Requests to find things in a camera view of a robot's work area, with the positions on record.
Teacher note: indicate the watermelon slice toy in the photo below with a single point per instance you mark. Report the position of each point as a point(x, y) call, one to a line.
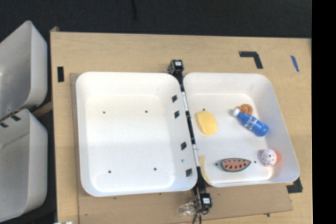
point(235, 164)

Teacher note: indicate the white spotted ball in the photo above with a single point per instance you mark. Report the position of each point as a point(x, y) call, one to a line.
point(269, 157)

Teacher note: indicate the yellow oval slice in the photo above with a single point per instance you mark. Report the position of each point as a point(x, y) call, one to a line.
point(207, 123)

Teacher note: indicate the thin black and white rod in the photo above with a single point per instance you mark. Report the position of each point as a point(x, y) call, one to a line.
point(189, 123)

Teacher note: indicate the white plastic tray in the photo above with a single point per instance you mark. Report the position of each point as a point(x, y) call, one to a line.
point(131, 139)
point(236, 144)

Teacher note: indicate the orange toy doughnut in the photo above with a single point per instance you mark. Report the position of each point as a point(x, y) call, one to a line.
point(247, 108)

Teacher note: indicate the blue toy bottle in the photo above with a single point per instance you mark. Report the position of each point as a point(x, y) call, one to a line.
point(252, 123)

